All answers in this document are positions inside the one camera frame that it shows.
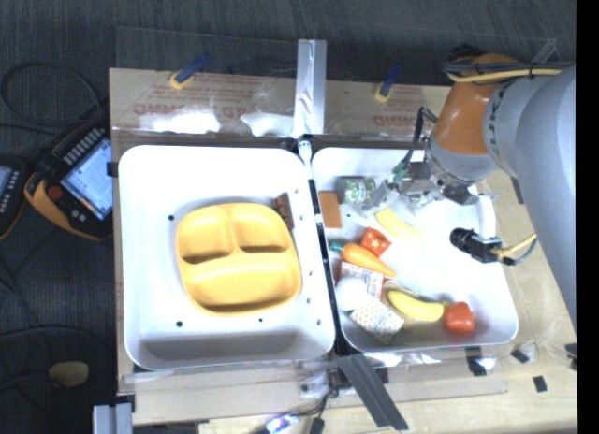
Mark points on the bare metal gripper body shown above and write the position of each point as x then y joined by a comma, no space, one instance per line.
421,182

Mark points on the white and red packet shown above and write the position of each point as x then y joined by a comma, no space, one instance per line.
369,279

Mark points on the white patterned carton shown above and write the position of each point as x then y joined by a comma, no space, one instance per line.
375,319

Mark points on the orange biscuit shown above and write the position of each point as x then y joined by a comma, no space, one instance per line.
330,210

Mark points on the red cube with star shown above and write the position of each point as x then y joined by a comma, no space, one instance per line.
375,242

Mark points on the pale yellow peeled banana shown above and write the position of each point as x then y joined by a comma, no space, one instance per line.
395,225

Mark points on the dull yellow oval lump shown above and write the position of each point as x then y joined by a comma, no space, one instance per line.
68,373

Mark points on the yellow divided plate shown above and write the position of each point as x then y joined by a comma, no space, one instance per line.
238,278

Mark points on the white plastic tray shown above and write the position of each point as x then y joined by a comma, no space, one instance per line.
150,235
449,278

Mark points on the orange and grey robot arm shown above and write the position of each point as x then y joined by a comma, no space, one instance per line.
538,142

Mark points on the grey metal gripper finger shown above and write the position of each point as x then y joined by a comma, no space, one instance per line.
380,193
461,193

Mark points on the orange carrot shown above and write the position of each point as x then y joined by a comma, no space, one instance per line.
365,258

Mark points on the brown cardboard board red print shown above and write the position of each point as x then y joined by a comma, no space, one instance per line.
140,105

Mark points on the orange bell pepper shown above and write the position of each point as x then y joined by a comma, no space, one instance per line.
458,317

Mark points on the white egg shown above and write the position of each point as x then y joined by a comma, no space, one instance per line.
350,294

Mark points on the black cylinder on white bracket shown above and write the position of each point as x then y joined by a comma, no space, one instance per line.
472,241

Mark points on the green patterned can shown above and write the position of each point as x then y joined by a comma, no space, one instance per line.
355,190

